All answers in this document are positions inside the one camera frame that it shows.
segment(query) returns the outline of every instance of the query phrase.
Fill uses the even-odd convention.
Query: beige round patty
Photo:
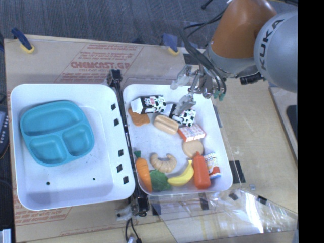
[[[204,146],[200,140],[191,140],[182,143],[182,150],[189,158],[193,158],[197,151],[203,154]]]

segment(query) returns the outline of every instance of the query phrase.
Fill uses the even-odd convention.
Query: orange carrot
[[[137,174],[143,181],[144,185],[146,186],[147,190],[149,192],[152,192],[152,182],[151,182],[151,176],[150,176],[150,170],[148,168],[147,160],[141,157],[141,151],[135,151],[134,152],[136,156],[136,170]]]
[[[211,185],[207,164],[205,158],[197,151],[193,157],[193,179],[194,185],[198,189],[207,189]]]

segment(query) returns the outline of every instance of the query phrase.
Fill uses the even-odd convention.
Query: gray floor
[[[227,0],[0,0],[0,33],[13,39],[12,28],[25,34],[133,42],[159,45],[164,33],[181,39],[179,28],[206,22],[226,7]],[[278,13],[295,8],[272,3]],[[217,22],[191,36],[204,48],[213,36]],[[6,93],[5,60],[0,53],[0,92]],[[0,158],[0,230],[13,227],[10,149]]]

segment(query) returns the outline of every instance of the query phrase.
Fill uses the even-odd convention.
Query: croissant
[[[161,160],[156,153],[153,153],[150,162],[152,166],[162,173],[170,173],[177,165],[177,160],[171,154],[167,154],[167,160]]]

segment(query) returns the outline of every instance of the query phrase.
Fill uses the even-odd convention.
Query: yellow clamp tip
[[[171,49],[170,47],[168,47],[168,51],[173,55],[173,56],[177,56],[180,51],[178,50],[177,52],[175,52],[173,49]]]
[[[22,44],[20,44],[20,47],[27,53],[31,54],[34,52],[35,47],[33,45],[31,45],[31,49],[29,50],[28,48],[26,48],[25,46],[23,46]]]

